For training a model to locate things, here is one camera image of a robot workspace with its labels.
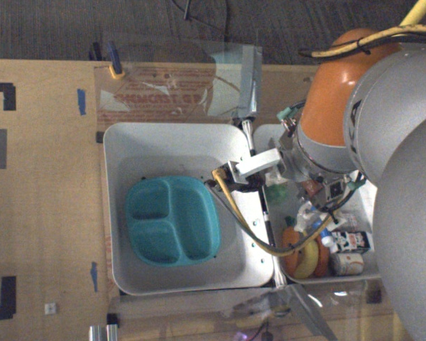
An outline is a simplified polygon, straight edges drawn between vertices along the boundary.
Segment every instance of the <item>gray carpet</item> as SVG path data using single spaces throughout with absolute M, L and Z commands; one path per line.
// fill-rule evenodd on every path
M 192 16 L 212 28 L 184 21 L 170 0 L 0 0 L 0 58 L 88 60 L 107 32 L 257 43 L 265 63 L 312 64 L 299 48 L 327 47 L 351 28 L 396 26 L 416 1 L 192 0 Z

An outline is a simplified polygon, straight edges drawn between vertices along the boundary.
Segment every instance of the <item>white sink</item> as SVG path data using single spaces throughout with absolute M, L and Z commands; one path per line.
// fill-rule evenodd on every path
M 111 219 L 112 273 L 125 293 L 146 296 L 180 291 L 258 287 L 271 280 L 272 256 L 253 244 L 217 203 L 222 241 L 215 258 L 188 266 L 153 266 L 133 252 L 124 203 L 142 178 L 188 175 L 211 179 L 227 161 L 249 157 L 244 134 L 223 124 L 120 123 L 104 135 Z M 254 232 L 268 241 L 257 193 L 234 193 Z

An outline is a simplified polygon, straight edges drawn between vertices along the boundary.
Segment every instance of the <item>black tape marking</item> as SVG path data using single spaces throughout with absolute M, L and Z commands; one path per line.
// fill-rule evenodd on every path
M 98 144 L 104 143 L 104 132 L 103 131 L 97 131 L 96 140 L 97 140 Z
M 16 313 L 16 277 L 4 276 L 0 288 L 0 320 L 9 320 Z
M 0 82 L 0 92 L 3 92 L 3 111 L 16 111 L 16 86 Z

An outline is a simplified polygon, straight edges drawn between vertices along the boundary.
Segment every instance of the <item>teal plate compartment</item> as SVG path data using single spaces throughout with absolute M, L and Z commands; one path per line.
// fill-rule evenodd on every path
M 128 191 L 125 213 L 131 247 L 147 264 L 194 265 L 219 251 L 217 209 L 201 180 L 181 175 L 141 180 Z

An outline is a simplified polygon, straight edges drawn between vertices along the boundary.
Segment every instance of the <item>yellow cable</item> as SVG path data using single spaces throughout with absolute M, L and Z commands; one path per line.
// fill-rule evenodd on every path
M 324 50 L 324 51 L 316 51 L 311 52 L 311 57 L 313 58 L 330 58 L 335 57 L 337 55 L 345 54 L 360 48 L 363 45 L 374 42 L 375 40 L 382 38 L 389 38 L 392 36 L 396 36 L 398 34 L 404 33 L 423 33 L 426 34 L 426 25 L 407 25 L 407 26 L 395 26 L 393 28 L 386 29 L 384 31 L 379 31 L 377 33 L 371 34 L 365 38 L 360 39 L 357 42 L 353 42 L 350 44 L 342 45 L 339 48 Z
M 219 187 L 221 187 L 224 195 L 226 196 L 227 200 L 229 201 L 232 210 L 237 216 L 237 221 L 243 226 L 245 233 L 247 233 L 248 236 L 250 236 L 257 245 L 267 253 L 273 255 L 273 256 L 287 256 L 291 255 L 296 251 L 300 251 L 303 249 L 309 242 L 314 240 L 317 236 L 319 236 L 320 232 L 324 230 L 325 227 L 333 220 L 332 216 L 329 215 L 322 224 L 308 237 L 305 237 L 303 240 L 299 241 L 297 244 L 295 244 L 293 247 L 287 247 L 287 248 L 278 248 L 278 247 L 272 247 L 271 245 L 267 244 L 266 242 L 263 242 L 260 240 L 251 230 L 248 223 L 246 222 L 244 216 L 241 214 L 241 211 L 236 204 L 234 198 L 232 197 L 232 194 L 230 193 L 229 188 L 227 187 L 227 184 L 224 182 L 224 179 L 226 177 L 226 173 L 223 169 L 218 168 L 212 171 L 213 179 L 219 184 Z
M 410 24 L 418 24 L 423 16 L 426 15 L 426 0 L 418 0 L 413 6 L 412 10 L 409 11 L 407 16 L 401 22 L 402 26 Z

